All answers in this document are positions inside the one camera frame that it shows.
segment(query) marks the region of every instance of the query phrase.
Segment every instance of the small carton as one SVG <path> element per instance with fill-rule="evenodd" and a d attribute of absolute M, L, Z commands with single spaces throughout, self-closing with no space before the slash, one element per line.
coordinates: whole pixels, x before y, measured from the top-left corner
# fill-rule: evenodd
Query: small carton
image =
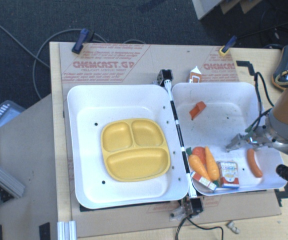
<path fill-rule="evenodd" d="M 220 174 L 220 185 L 222 188 L 237 189 L 239 188 L 237 163 L 233 161 L 218 161 Z"/>
<path fill-rule="evenodd" d="M 207 187 L 208 189 L 215 191 L 215 189 L 217 188 L 217 186 L 211 182 L 210 180 L 206 179 L 205 177 L 199 175 L 198 173 L 196 173 L 195 171 L 193 171 L 191 173 L 192 178 L 195 179 L 196 181 L 198 181 L 199 183 L 203 184 L 205 187 Z"/>
<path fill-rule="evenodd" d="M 190 71 L 189 75 L 189 83 L 199 83 L 202 79 L 202 73 L 199 71 L 198 67 L 196 66 L 194 69 Z"/>

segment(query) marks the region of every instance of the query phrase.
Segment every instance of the toy sausage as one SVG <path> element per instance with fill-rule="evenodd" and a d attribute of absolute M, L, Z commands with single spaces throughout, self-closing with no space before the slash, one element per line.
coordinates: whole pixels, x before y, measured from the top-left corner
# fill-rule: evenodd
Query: toy sausage
<path fill-rule="evenodd" d="M 256 178 L 260 178 L 263 176 L 262 171 L 260 170 L 260 168 L 258 167 L 255 161 L 255 151 L 252 148 L 251 149 L 249 148 L 247 150 L 247 162 L 250 167 L 250 170 L 252 171 L 252 173 L 254 174 Z"/>

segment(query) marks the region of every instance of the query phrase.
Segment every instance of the blue clamp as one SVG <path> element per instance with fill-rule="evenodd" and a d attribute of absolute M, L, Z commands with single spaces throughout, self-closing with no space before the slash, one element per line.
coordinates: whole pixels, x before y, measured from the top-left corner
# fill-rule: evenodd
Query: blue clamp
<path fill-rule="evenodd" d="M 226 45 L 222 46 L 221 49 L 219 49 L 218 53 L 221 56 L 225 56 L 228 52 L 229 48 L 233 47 L 237 41 L 237 36 L 233 36 Z"/>
<path fill-rule="evenodd" d="M 79 54 L 81 52 L 82 48 L 84 47 L 83 43 L 85 42 L 88 34 L 89 34 L 89 30 L 86 28 L 83 28 L 80 31 L 79 38 L 78 38 L 77 42 L 75 43 L 74 47 L 72 48 L 73 53 Z"/>

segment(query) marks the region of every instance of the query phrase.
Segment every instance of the white plastic object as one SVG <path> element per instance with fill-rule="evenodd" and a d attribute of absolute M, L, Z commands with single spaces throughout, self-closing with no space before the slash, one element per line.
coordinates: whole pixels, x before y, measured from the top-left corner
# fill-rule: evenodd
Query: white plastic object
<path fill-rule="evenodd" d="M 167 91 L 148 85 L 79 85 L 67 96 L 78 202 L 89 209 L 180 200 L 188 193 L 179 138 Z M 169 170 L 156 178 L 120 182 L 107 172 L 100 136 L 111 122 L 147 118 L 162 129 Z"/>
<path fill-rule="evenodd" d="M 258 117 L 253 85 L 245 82 L 178 83 L 172 92 L 185 147 L 208 146 L 216 161 L 234 161 L 238 165 L 239 188 L 218 187 L 216 191 L 211 191 L 193 181 L 199 193 L 214 196 L 278 189 L 286 184 L 275 171 L 278 165 L 283 164 L 276 149 L 262 147 L 256 152 L 256 163 L 263 172 L 261 178 L 252 174 L 247 163 L 246 151 L 251 145 L 246 144 L 230 152 L 225 150 L 236 134 L 245 134 L 245 129 Z M 189 111 L 200 101 L 206 104 L 206 108 L 191 120 Z"/>
<path fill-rule="evenodd" d="M 226 225 L 230 230 L 232 230 L 232 232 L 234 232 L 235 234 L 239 234 L 240 230 L 235 227 L 235 224 L 233 221 L 230 221 L 227 225 Z"/>
<path fill-rule="evenodd" d="M 58 240 L 77 240 L 76 221 L 69 222 L 60 221 L 57 223 L 57 239 Z"/>

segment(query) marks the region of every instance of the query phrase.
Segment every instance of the wire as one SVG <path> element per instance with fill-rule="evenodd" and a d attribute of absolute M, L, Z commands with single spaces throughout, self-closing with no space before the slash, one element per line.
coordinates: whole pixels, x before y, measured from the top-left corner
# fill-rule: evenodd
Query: wire
<path fill-rule="evenodd" d="M 263 87 L 264 87 L 264 91 L 265 91 L 265 95 L 266 95 L 267 101 L 268 101 L 269 104 L 273 107 L 273 106 L 274 106 L 274 103 L 270 100 L 270 98 L 269 98 L 269 96 L 268 96 L 267 87 L 266 87 L 265 80 L 264 80 L 262 74 L 261 74 L 260 72 L 256 72 L 256 74 L 258 74 L 259 77 L 260 77 L 260 79 L 262 80 L 262 83 L 263 83 Z"/>
<path fill-rule="evenodd" d="M 274 25 L 274 26 L 271 26 L 271 27 L 268 27 L 268 28 L 265 28 L 265 29 L 261 29 L 261 30 L 255 31 L 253 33 L 241 35 L 241 36 L 238 37 L 238 39 L 249 37 L 250 35 L 252 36 L 252 35 L 255 35 L 255 34 L 267 31 L 267 30 L 275 29 L 275 28 L 278 28 L 278 27 L 281 27 L 281 26 L 284 26 L 284 25 L 288 25 L 288 22 L 281 23 L 281 24 L 278 24 L 278 25 Z"/>
<path fill-rule="evenodd" d="M 101 39 L 104 43 L 107 43 L 106 39 L 104 39 L 101 35 L 97 34 L 97 33 L 94 33 L 94 35 L 96 37 L 98 37 L 99 39 Z"/>
<path fill-rule="evenodd" d="M 53 38 L 55 38 L 56 36 L 59 36 L 61 34 L 64 34 L 64 33 L 69 33 L 69 32 L 75 32 L 75 31 L 81 31 L 82 29 L 81 28 L 72 28 L 72 29 L 67 29 L 67 30 L 63 30 L 63 31 L 60 31 L 60 32 L 57 32 L 56 34 L 52 35 L 50 38 L 48 38 L 43 44 L 42 46 L 39 48 L 38 52 L 37 52 L 37 55 L 36 57 L 38 58 L 41 51 L 43 50 L 43 48 L 45 47 L 45 45 Z M 39 99 L 42 99 L 38 89 L 37 89 L 37 85 L 36 85 L 36 77 L 35 77 L 35 74 L 36 74 L 36 63 L 37 63 L 37 60 L 35 59 L 34 60 L 34 65 L 33 65 L 33 84 L 34 84 L 34 88 L 35 88 L 35 92 L 36 94 L 38 95 Z"/>
<path fill-rule="evenodd" d="M 28 50 L 18 39 L 16 39 L 9 31 L 7 31 L 4 27 L 2 27 L 0 25 L 0 29 L 3 30 L 7 35 L 9 35 L 21 48 L 23 48 L 27 53 L 29 53 L 32 57 L 34 57 L 38 62 L 40 62 L 41 64 L 43 64 L 44 66 L 49 67 L 48 64 L 46 64 L 45 62 L 43 62 L 41 59 L 39 59 L 38 57 L 36 57 L 30 50 Z"/>
<path fill-rule="evenodd" d="M 128 43 L 133 43 L 133 42 L 136 42 L 136 43 L 141 43 L 141 44 L 146 44 L 144 41 L 141 41 L 141 40 L 138 40 L 138 39 L 129 39 L 129 40 L 126 40 L 123 42 L 123 44 L 128 44 Z"/>
<path fill-rule="evenodd" d="M 256 72 L 255 75 L 254 75 L 254 81 L 255 81 L 255 91 L 256 91 L 257 100 L 258 100 L 258 111 L 259 112 L 258 112 L 257 119 L 250 125 L 252 127 L 252 131 L 255 131 L 257 129 L 257 127 L 259 126 L 259 122 L 260 122 L 261 117 L 265 115 L 264 113 L 262 113 L 261 98 L 260 98 L 260 94 L 259 94 L 259 90 L 258 90 L 258 76 L 262 80 L 264 91 L 265 91 L 265 95 L 266 95 L 266 98 L 267 98 L 269 104 L 272 107 L 274 106 L 274 104 L 272 103 L 272 101 L 270 100 L 270 98 L 268 96 L 265 80 L 264 80 L 262 74 L 260 72 Z"/>
<path fill-rule="evenodd" d="M 191 219 L 190 219 L 191 215 L 186 216 L 178 225 L 177 230 L 176 230 L 176 234 L 175 234 L 175 240 L 178 240 L 178 235 L 179 235 L 179 231 L 182 228 L 182 226 L 184 225 L 185 221 L 188 220 L 190 223 L 192 223 L 195 227 L 201 229 L 201 230 L 214 230 L 214 229 L 220 229 L 221 230 L 221 240 L 224 239 L 224 230 L 221 226 L 214 226 L 214 227 L 201 227 L 197 224 L 195 224 Z"/>
<path fill-rule="evenodd" d="M 270 43 L 270 44 L 265 45 L 263 48 L 264 49 L 280 49 L 280 50 L 282 50 L 284 48 L 284 46 L 281 44 Z"/>
<path fill-rule="evenodd" d="M 266 28 L 266 29 L 264 29 L 263 31 L 267 31 L 267 30 L 270 30 L 270 29 L 275 29 L 275 30 L 274 30 L 274 31 L 275 31 L 275 32 L 274 32 L 275 37 L 278 39 L 278 42 L 280 42 L 280 38 L 279 38 L 279 35 L 278 35 L 277 31 L 279 30 L 279 31 L 283 31 L 283 32 L 285 32 L 285 33 L 288 33 L 288 28 L 282 27 L 283 25 L 287 25 L 288 22 L 282 23 L 282 24 L 278 24 L 278 18 L 279 18 L 279 16 L 281 15 L 281 13 L 288 16 L 288 11 L 284 11 L 284 10 L 282 10 L 282 9 L 280 9 L 280 8 L 277 8 L 277 7 L 275 7 L 272 3 L 270 3 L 270 4 L 271 4 L 272 7 L 268 8 L 268 9 L 262 14 L 262 16 L 261 16 L 261 18 L 260 18 L 260 22 L 259 22 L 259 29 L 260 29 L 260 30 L 259 30 L 259 31 L 262 32 L 261 29 L 263 28 L 264 16 L 266 16 L 266 14 L 267 14 L 269 11 L 272 11 L 272 16 L 273 16 L 274 18 L 271 18 L 270 20 L 274 21 L 275 25 L 272 26 L 272 27 Z M 263 46 L 263 35 L 262 35 L 261 33 L 260 33 L 260 35 L 259 35 L 259 38 L 260 38 L 260 43 L 261 43 L 262 46 Z"/>
<path fill-rule="evenodd" d="M 48 42 L 50 42 L 51 39 L 61 35 L 61 34 L 64 34 L 64 33 L 69 33 L 69 32 L 75 32 L 75 31 L 81 31 L 82 29 L 81 28 L 72 28 L 72 29 L 67 29 L 67 30 L 63 30 L 63 31 L 60 31 L 60 32 L 57 32 L 55 33 L 54 35 L 52 35 L 51 37 L 49 37 L 42 45 L 41 47 L 39 48 L 38 52 L 37 52 L 37 55 L 34 55 L 30 50 L 28 50 L 17 38 L 15 38 L 8 30 L 6 30 L 3 26 L 0 25 L 0 29 L 2 31 L 4 31 L 7 35 L 9 35 L 21 48 L 23 48 L 29 55 L 31 55 L 35 60 L 34 60 L 34 64 L 33 64 L 33 85 L 34 85 L 34 89 L 35 89 L 35 92 L 38 96 L 38 98 L 41 100 L 42 99 L 42 96 L 40 95 L 39 91 L 38 91 L 38 88 L 37 88 L 37 84 L 36 84 L 36 64 L 37 62 L 40 62 L 41 64 L 43 64 L 45 67 L 49 68 L 50 69 L 50 66 L 48 64 L 46 64 L 44 61 L 42 61 L 40 58 L 39 58 L 39 55 L 41 53 L 41 51 L 44 49 L 44 47 L 46 46 L 46 44 Z M 107 43 L 107 41 L 99 34 L 97 33 L 94 33 L 94 35 L 96 37 L 98 37 L 100 40 L 98 39 L 93 39 L 93 42 L 96 42 L 96 43 Z M 145 42 L 143 41 L 140 41 L 140 40 L 137 40 L 137 39 L 129 39 L 127 41 L 124 42 L 124 44 L 126 43 L 129 43 L 129 42 L 138 42 L 138 43 L 142 43 L 142 44 L 146 44 Z"/>

